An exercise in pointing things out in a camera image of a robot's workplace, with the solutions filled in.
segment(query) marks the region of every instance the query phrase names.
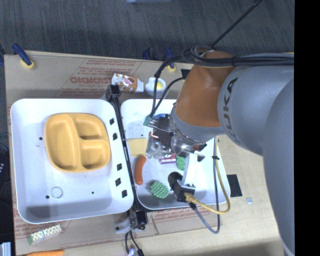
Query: green toy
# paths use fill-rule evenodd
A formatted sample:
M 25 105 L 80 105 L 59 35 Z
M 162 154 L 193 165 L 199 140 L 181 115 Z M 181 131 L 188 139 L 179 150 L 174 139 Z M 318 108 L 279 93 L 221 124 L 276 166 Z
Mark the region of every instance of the green toy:
M 150 186 L 150 191 L 156 198 L 160 199 L 165 199 L 169 195 L 169 189 L 167 188 L 167 186 L 159 181 L 155 181 Z

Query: yellow plate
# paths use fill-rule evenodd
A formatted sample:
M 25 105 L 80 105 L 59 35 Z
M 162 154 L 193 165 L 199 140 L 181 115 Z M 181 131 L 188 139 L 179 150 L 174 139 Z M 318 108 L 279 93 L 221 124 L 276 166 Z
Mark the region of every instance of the yellow plate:
M 54 114 L 45 124 L 44 135 L 49 160 L 59 171 L 94 171 L 110 160 L 106 127 L 93 114 Z

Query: yellow cable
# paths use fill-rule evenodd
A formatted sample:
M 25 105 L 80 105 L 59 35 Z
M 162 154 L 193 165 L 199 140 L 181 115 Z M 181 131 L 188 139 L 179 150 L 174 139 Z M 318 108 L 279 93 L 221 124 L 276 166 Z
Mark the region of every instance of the yellow cable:
M 216 173 L 218 174 L 218 178 L 219 178 L 219 183 L 221 185 L 222 192 L 223 192 L 223 195 L 224 195 L 225 200 L 226 200 L 226 204 L 227 204 L 227 209 L 226 210 L 220 211 L 220 210 L 212 209 L 208 205 L 206 205 L 203 202 L 200 202 L 198 199 L 196 199 L 191 193 L 184 193 L 184 196 L 185 196 L 185 200 L 187 202 L 191 202 L 191 203 L 197 204 L 197 205 L 199 205 L 199 206 L 205 208 L 206 210 L 208 210 L 210 212 L 213 212 L 215 214 L 223 215 L 223 214 L 226 214 L 227 212 L 229 212 L 231 205 L 230 205 L 230 201 L 229 201 L 229 198 L 228 198 L 224 183 L 222 182 L 222 178 L 221 178 L 220 169 L 219 169 L 219 165 L 218 165 L 218 160 L 217 159 L 215 159 L 215 166 L 216 166 Z

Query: dark gray carpet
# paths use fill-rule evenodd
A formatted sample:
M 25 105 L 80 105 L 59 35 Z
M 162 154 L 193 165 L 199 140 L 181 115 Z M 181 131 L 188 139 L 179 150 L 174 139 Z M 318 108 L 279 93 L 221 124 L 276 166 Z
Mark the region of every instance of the dark gray carpet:
M 210 44 L 253 0 L 1 0 L 0 43 L 26 50 L 142 59 L 154 47 L 175 55 Z M 293 52 L 295 1 L 264 0 L 217 45 L 236 56 Z M 0 68 L 0 142 L 8 145 L 4 70 Z M 10 200 L 10 183 L 0 199 Z

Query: yellow sponge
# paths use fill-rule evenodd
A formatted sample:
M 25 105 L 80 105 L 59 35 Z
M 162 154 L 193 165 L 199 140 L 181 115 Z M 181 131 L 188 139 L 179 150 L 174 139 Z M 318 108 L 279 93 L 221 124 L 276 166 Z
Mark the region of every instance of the yellow sponge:
M 131 156 L 133 158 L 146 156 L 148 140 L 146 138 L 128 139 Z

